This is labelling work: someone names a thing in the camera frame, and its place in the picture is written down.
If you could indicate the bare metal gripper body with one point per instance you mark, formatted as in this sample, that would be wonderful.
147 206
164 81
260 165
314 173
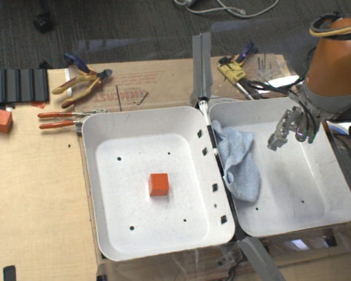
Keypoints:
290 122

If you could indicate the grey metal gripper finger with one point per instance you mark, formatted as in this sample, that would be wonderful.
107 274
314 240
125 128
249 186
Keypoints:
274 143
283 137

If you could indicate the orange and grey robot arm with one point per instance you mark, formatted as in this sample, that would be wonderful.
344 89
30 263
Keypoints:
331 60

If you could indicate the light blue cloth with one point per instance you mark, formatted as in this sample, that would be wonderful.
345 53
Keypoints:
240 167

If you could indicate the white plastic tray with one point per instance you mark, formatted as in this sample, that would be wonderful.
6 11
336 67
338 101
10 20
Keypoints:
158 218
294 187

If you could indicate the orange cube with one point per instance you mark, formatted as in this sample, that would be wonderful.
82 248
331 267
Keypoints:
1 121
158 184

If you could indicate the black chair caster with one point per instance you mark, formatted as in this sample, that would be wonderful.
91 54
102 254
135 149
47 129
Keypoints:
42 22

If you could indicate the black ribbed block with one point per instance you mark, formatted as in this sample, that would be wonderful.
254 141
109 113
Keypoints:
17 85

